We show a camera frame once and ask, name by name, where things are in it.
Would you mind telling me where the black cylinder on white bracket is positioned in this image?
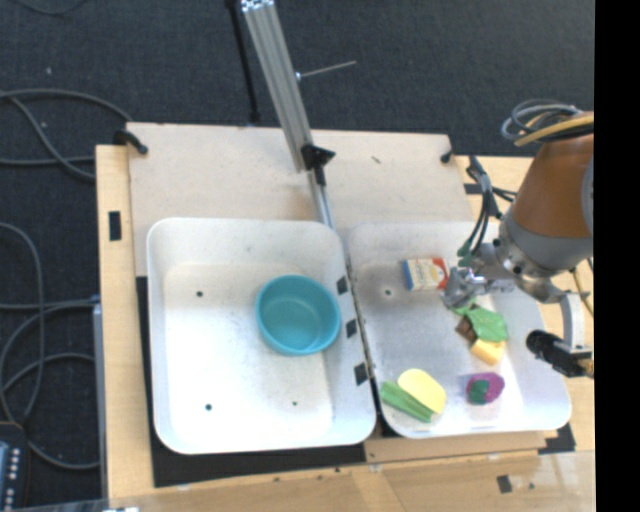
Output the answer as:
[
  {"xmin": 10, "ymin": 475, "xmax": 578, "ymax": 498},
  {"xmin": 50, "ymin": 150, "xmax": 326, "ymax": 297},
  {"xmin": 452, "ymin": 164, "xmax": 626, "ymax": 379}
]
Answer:
[{"xmin": 525, "ymin": 291, "xmax": 595, "ymax": 379}]

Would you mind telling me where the pale wood board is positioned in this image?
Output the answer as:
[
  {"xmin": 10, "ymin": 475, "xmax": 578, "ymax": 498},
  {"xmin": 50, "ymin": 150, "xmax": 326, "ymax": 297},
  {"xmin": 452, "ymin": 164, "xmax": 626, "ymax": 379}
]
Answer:
[{"xmin": 124, "ymin": 122, "xmax": 552, "ymax": 464}]

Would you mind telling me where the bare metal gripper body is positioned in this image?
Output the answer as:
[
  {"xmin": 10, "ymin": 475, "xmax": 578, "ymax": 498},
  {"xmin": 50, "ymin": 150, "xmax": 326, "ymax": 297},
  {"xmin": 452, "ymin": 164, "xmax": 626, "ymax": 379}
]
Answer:
[{"xmin": 467, "ymin": 237, "xmax": 568, "ymax": 305}]

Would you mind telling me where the green toy lettuce leaf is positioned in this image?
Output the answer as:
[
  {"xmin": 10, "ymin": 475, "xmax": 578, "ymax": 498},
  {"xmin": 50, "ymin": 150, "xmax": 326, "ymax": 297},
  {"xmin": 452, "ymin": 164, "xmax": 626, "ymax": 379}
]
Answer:
[{"xmin": 452, "ymin": 304, "xmax": 510, "ymax": 345}]

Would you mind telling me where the white plastic tray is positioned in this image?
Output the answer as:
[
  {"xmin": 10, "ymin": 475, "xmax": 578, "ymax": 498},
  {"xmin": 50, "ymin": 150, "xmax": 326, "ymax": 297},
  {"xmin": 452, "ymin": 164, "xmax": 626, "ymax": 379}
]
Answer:
[
  {"xmin": 345, "ymin": 221, "xmax": 573, "ymax": 440},
  {"xmin": 146, "ymin": 216, "xmax": 378, "ymax": 456}
]

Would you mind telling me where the thin black rod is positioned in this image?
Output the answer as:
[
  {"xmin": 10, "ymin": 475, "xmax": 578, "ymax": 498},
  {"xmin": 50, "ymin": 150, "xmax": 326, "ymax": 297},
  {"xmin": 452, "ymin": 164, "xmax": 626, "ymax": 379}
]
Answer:
[{"xmin": 344, "ymin": 249, "xmax": 377, "ymax": 392}]

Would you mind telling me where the blue bowl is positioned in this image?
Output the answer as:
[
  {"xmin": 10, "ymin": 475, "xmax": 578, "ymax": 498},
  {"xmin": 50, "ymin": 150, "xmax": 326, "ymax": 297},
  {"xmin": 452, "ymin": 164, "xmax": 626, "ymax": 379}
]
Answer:
[{"xmin": 254, "ymin": 274, "xmax": 343, "ymax": 358}]

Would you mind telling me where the yellow oval toy slice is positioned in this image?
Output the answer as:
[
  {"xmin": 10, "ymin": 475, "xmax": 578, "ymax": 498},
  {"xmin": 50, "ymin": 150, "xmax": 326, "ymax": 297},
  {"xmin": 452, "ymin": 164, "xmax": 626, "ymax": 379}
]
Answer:
[{"xmin": 396, "ymin": 368, "xmax": 448, "ymax": 416}]

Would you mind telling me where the white and red carton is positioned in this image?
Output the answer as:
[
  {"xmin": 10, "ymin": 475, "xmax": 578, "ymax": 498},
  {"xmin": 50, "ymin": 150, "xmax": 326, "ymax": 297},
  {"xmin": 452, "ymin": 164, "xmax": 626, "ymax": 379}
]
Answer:
[{"xmin": 401, "ymin": 256, "xmax": 452, "ymax": 293}]

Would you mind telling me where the yellow toy cheese block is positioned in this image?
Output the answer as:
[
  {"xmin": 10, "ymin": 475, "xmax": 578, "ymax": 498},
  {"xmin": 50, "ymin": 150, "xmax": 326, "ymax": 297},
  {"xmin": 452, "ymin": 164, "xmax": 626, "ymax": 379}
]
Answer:
[{"xmin": 469, "ymin": 338, "xmax": 507, "ymax": 367}]

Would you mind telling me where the purple and green toy vegetable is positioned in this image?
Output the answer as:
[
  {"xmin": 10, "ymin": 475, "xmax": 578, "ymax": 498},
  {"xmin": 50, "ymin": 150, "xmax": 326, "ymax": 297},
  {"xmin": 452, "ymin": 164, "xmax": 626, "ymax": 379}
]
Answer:
[{"xmin": 465, "ymin": 371, "xmax": 507, "ymax": 406}]

